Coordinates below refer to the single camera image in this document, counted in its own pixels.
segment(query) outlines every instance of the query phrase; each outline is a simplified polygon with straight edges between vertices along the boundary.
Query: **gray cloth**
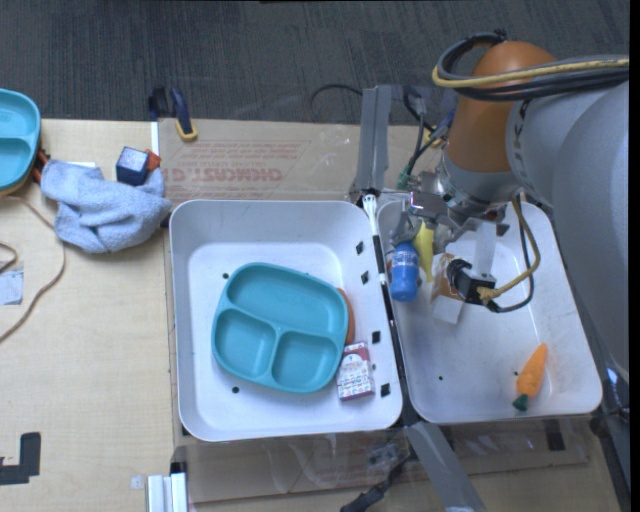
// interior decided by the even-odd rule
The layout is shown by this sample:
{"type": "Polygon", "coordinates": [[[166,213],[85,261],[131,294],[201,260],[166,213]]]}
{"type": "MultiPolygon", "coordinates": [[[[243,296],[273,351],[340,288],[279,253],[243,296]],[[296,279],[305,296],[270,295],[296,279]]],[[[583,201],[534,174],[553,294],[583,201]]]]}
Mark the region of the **gray cloth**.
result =
{"type": "Polygon", "coordinates": [[[105,180],[98,167],[50,160],[40,186],[58,202],[56,234],[88,253],[116,252],[147,241],[171,208],[163,198],[159,169],[134,187],[105,180]]]}

